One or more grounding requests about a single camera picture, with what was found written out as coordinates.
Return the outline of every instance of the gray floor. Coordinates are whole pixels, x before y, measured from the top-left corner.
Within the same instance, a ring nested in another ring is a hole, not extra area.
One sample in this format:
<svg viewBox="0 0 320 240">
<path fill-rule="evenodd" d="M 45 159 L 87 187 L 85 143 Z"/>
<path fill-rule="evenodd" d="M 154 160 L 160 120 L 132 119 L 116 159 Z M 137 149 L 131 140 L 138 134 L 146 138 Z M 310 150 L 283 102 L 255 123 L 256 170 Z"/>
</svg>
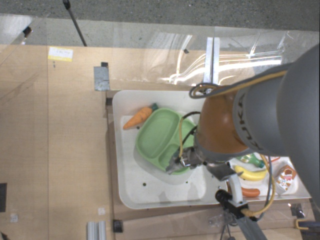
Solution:
<svg viewBox="0 0 320 240">
<path fill-rule="evenodd" d="M 70 0 L 80 20 L 319 31 L 320 0 Z M 0 13 L 68 19 L 61 0 L 0 0 Z"/>
</svg>

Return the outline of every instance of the yellow toy banana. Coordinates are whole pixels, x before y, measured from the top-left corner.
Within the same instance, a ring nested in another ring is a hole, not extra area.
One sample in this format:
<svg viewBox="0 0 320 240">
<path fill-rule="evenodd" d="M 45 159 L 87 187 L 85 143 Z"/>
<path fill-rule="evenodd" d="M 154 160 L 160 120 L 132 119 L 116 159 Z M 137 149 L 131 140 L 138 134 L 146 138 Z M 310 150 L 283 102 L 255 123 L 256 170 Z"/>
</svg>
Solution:
<svg viewBox="0 0 320 240">
<path fill-rule="evenodd" d="M 252 181 L 252 182 L 257 182 L 257 181 L 263 180 L 267 174 L 267 171 L 268 171 L 266 169 L 265 170 L 258 170 L 258 171 L 249 171 L 239 165 L 235 165 L 234 170 L 237 174 L 243 172 L 240 175 L 240 177 L 244 180 Z"/>
</svg>

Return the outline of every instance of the wooden surface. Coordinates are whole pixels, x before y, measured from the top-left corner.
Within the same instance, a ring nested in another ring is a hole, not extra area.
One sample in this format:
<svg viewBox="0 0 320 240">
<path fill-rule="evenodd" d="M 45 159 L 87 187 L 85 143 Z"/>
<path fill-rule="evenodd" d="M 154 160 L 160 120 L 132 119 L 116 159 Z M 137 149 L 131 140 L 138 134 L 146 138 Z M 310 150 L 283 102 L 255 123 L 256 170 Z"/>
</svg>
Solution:
<svg viewBox="0 0 320 240">
<path fill-rule="evenodd" d="M 181 54 L 70 48 L 72 62 L 48 60 L 46 46 L 22 45 L 10 50 L 9 57 L 0 54 L 0 183 L 8 183 L 0 230 L 12 240 L 85 240 L 89 221 L 106 221 L 107 239 L 114 239 L 111 187 L 115 182 L 110 177 L 106 96 L 94 91 L 94 66 L 109 62 L 115 89 L 163 89 L 163 84 L 143 82 L 139 76 L 157 64 L 155 58 L 168 59 L 167 70 L 175 72 L 173 58 Z M 181 65 L 201 53 L 189 53 Z M 186 87 L 165 86 L 171 88 Z M 105 210 L 104 215 L 98 215 L 99 208 Z M 18 214 L 18 222 L 10 222 L 11 214 Z M 134 227 L 138 220 L 130 219 Z M 266 234 L 270 239 L 301 239 L 292 228 L 268 229 Z M 183 239 L 211 239 L 201 237 Z"/>
</svg>

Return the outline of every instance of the paper note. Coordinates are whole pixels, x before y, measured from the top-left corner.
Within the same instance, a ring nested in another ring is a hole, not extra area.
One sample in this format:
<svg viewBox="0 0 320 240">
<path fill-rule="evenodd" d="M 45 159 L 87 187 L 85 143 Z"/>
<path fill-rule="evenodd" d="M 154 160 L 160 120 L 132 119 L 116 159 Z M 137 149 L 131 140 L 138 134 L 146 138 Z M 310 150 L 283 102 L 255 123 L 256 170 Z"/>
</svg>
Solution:
<svg viewBox="0 0 320 240">
<path fill-rule="evenodd" d="M 60 47 L 49 47 L 48 59 L 54 61 L 72 62 L 74 50 Z"/>
</svg>

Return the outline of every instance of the transparent plastic sheet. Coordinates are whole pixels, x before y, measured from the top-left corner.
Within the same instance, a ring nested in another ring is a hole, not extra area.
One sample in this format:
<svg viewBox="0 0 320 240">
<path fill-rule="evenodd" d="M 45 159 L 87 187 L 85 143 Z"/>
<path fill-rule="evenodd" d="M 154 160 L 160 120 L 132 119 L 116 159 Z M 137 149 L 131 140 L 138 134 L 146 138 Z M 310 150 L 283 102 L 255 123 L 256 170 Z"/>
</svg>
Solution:
<svg viewBox="0 0 320 240">
<path fill-rule="evenodd" d="M 134 83 L 190 87 L 203 82 L 205 74 L 216 76 L 210 82 L 229 85 L 293 62 L 319 43 L 319 33 L 307 31 L 116 23 L 113 32 L 113 47 L 121 47 L 113 51 L 114 90 L 136 89 Z M 128 52 L 126 41 L 137 35 L 140 43 Z M 208 38 L 214 51 L 207 49 Z M 130 65 L 139 70 L 129 70 Z"/>
<path fill-rule="evenodd" d="M 0 183 L 7 183 L 0 231 L 49 239 L 48 49 L 31 45 L 46 42 L 46 19 L 1 15 L 0 26 Z"/>
</svg>

